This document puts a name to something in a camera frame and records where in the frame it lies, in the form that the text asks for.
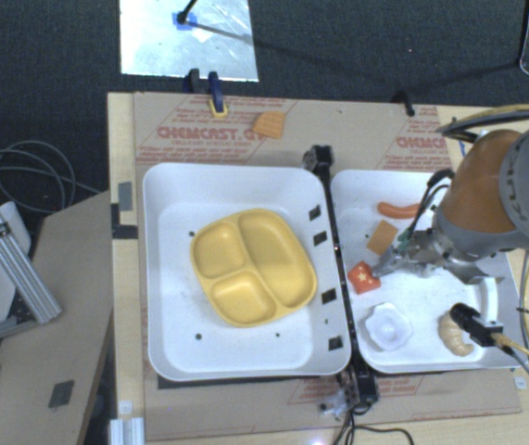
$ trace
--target white plastic container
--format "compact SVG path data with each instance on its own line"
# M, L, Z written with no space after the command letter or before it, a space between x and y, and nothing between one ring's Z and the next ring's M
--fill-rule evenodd
M420 202L431 173L343 171L332 182L338 234L346 272L360 261L373 266L379 256L367 249L380 220L393 224L402 233L411 219L385 218L377 210L381 201L404 207ZM438 205L445 190L434 200ZM417 229L431 225L432 212L421 217ZM479 261L478 266L494 278L477 286L466 286L451 273L439 269L428 278L396 271L381 278L382 286L361 295L349 285L349 298L357 326L361 355L374 369L388 374L517 367L517 363L497 348L474 348L465 357L449 351L438 335L438 320L455 303L463 302L479 311L487 321L499 320L505 334L521 338L517 289L507 256ZM410 322L411 334L392 350L381 349L365 327L379 305L391 303ZM467 343L472 343L466 333Z
M373 343L379 350L393 351L404 346L412 335L409 319L391 303L373 308L371 316L362 321Z
M323 187L312 173L166 163L149 170L143 189L148 352L160 375L176 381L331 375L346 367L351 348L332 233ZM276 212L292 228L318 289L280 320L238 328L208 302L190 244L202 227L254 208ZM325 240L316 245L316 236Z

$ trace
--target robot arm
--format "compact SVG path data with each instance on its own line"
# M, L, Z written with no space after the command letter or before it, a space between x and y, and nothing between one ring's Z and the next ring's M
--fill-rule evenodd
M476 261L515 248L529 250L529 131L497 130L475 141L432 228L408 233L405 242L386 251L373 274L408 268L426 276L445 267L462 282L475 283L485 276Z

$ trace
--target black carpet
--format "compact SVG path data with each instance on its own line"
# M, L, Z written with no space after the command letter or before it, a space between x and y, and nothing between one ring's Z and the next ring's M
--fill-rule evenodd
M248 1L260 82L225 83L227 94L389 101L405 90L419 104L529 102L515 64L524 0ZM120 74L119 0L0 0L0 148L43 140L81 181L106 189L106 94L137 90L182 84ZM5 177L24 196L54 189Z

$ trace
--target metal frame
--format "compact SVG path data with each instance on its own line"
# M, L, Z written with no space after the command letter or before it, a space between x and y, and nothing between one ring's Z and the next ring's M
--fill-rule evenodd
M61 309L54 296L47 289L30 259L20 249L6 221L0 214L0 263L31 314L38 324L45 324L56 318ZM24 329L26 324L1 322L0 337Z
M313 146L303 156L302 167L315 174L323 185L326 196L326 208L328 209L328 218L332 228L332 240L334 243L334 255L336 257L336 266L338 276L340 277L340 287L343 293L345 303L345 314L348 322L348 333L350 335L351 358L347 373L350 376L350 388L355 388L359 394L359 406L369 407L379 400L379 389L375 381L375 372L362 359L360 354L359 343L357 341L357 331L355 320L350 307L348 286L346 284L346 273L342 262L342 251L340 248L340 239L338 237L338 226L336 215L334 213L334 201L332 199L332 190L330 189L330 167L334 164L334 153L331 146Z

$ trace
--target wooden table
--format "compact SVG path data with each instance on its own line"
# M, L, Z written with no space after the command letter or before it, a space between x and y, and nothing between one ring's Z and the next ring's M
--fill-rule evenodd
M107 193L46 218L33 264L63 312L0 344L0 444L82 444L112 338Z
M340 159L338 168L348 168L349 161L360 156L357 150L364 145L365 136L380 136L381 132L362 132L352 135L351 139L344 139L332 132L335 128L336 120L342 121L345 126L356 125L357 121L365 122L367 109L375 114L375 130L382 130L382 123L389 124L390 118L395 111L403 110L394 108L393 105L384 105L384 120L377 117L378 105L366 105L358 103L341 102L316 102L309 101L304 104L304 113L308 113L310 121L313 123L307 126L295 125L295 117L288 118L285 124L285 133L289 132L286 140L295 140L295 137L303 135L307 130L311 130L316 136L325 136L327 143L335 148L334 154ZM123 182L132 185L132 190L136 188L136 171L134 161L134 148L136 140L134 136L134 96L129 94L112 94L108 99L109 116L109 146L110 146L110 179L111 179L111 203L118 205L119 189ZM441 121L449 121L451 117L462 118L470 115L480 108L456 108L438 107L436 113ZM516 128L525 129L529 123L518 124ZM283 141L276 143L278 151L272 150L271 159L283 156ZM461 155L457 143L447 141L447 150L454 166L459 163ZM295 163L292 159L287 165ZM132 196L132 203L126 210L120 212L120 224L137 225L137 205L135 197ZM143 348L142 348L142 324L141 324L141 278L139 276L139 252L137 241L130 238L115 239L113 241L113 255L118 259L115 265L114 274L114 315L115 315L115 338L117 353L117 387L119 397L119 418L130 419L132 417L143 417L145 415L145 393L143 389ZM522 252L512 252L510 260L516 279L522 263ZM524 376L522 371L516 372L517 376ZM416 443L435 444L492 444L509 443L524 444L529 443L529 379L527 379L527 389L520 391L523 412L520 414L484 416L473 418L459 418L456 420L423 421L398 424L403 426L412 434ZM175 439L163 443L194 443L194 444L326 444L331 443L336 434L336 429L311 429L291 432L267 433L239 435L232 437L218 437L205 439L192 439L190 441ZM356 443L397 443L397 439L392 436L374 435L368 432L359 431L355 440Z

